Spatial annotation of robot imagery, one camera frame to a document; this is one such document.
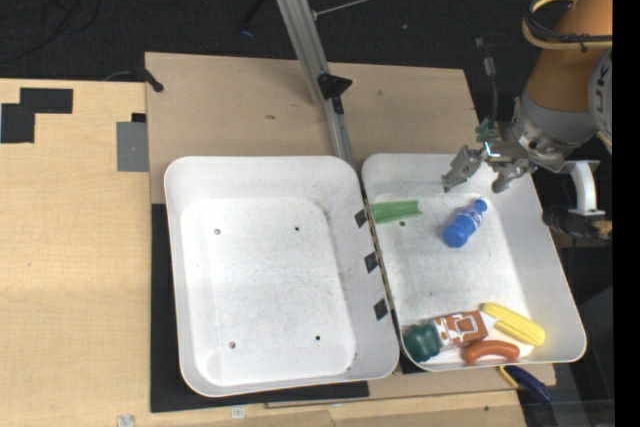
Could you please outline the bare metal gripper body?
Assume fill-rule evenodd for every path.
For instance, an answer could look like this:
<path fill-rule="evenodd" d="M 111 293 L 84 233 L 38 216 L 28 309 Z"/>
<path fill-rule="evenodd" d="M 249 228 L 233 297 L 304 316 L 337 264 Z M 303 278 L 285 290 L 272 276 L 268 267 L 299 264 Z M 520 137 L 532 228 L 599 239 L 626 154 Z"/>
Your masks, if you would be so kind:
<path fill-rule="evenodd" d="M 481 158 L 496 172 L 524 174 L 539 167 L 557 172 L 570 154 L 570 145 L 539 129 L 524 113 L 511 121 L 485 118 L 478 126 Z"/>

